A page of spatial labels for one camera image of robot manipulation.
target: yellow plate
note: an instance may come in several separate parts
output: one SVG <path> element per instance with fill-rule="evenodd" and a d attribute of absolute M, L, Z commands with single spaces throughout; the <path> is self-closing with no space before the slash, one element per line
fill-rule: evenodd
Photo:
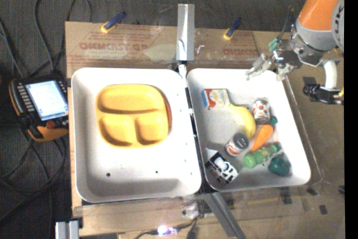
<path fill-rule="evenodd" d="M 96 97 L 96 117 L 101 137 L 125 148 L 158 144 L 167 137 L 171 125 L 168 102 L 150 85 L 103 88 Z"/>

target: banana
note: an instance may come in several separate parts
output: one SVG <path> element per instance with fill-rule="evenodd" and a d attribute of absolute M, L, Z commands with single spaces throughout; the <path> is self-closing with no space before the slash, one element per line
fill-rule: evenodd
<path fill-rule="evenodd" d="M 256 132 L 256 122 L 251 112 L 243 106 L 235 106 L 233 104 L 230 104 L 229 107 L 233 109 L 235 113 L 242 118 L 247 138 L 252 138 Z"/>

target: dark floor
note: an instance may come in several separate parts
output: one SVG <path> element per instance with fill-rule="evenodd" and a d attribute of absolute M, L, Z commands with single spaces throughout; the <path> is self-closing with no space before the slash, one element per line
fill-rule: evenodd
<path fill-rule="evenodd" d="M 64 21 L 106 22 L 126 11 L 126 24 L 176 26 L 177 5 L 195 4 L 195 26 L 226 29 L 238 16 L 241 30 L 280 31 L 289 6 L 297 16 L 305 0 L 0 0 L 0 21 L 8 37 L 19 70 L 12 63 L 6 42 L 0 38 L 0 238 L 53 238 L 54 222 L 68 221 L 70 209 L 70 173 L 68 157 L 61 168 L 61 153 L 68 138 L 57 143 L 27 145 L 16 126 L 7 85 L 15 77 L 44 75 L 50 72 L 46 46 L 51 55 L 64 48 Z M 38 20 L 41 34 L 36 28 Z M 55 59 L 65 74 L 64 53 Z M 27 151 L 21 165 L 11 171 Z M 55 176 L 53 184 L 48 176 Z M 36 194 L 24 189 L 43 191 Z"/>

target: orange carrot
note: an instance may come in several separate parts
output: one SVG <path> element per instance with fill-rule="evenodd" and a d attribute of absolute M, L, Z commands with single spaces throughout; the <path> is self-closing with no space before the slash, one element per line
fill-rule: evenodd
<path fill-rule="evenodd" d="M 258 131 L 256 139 L 251 148 L 251 152 L 259 149 L 266 143 L 266 141 L 272 136 L 274 133 L 274 125 L 277 123 L 277 119 L 272 117 L 269 124 L 263 125 L 261 129 Z"/>

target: toy bottle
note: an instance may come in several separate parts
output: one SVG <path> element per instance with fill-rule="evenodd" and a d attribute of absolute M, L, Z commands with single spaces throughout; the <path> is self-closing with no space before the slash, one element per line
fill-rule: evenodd
<path fill-rule="evenodd" d="M 244 165 L 248 168 L 254 168 L 260 163 L 267 161 L 274 153 L 278 152 L 280 149 L 281 147 L 278 144 L 273 144 L 269 147 L 261 147 L 260 149 L 244 156 Z"/>

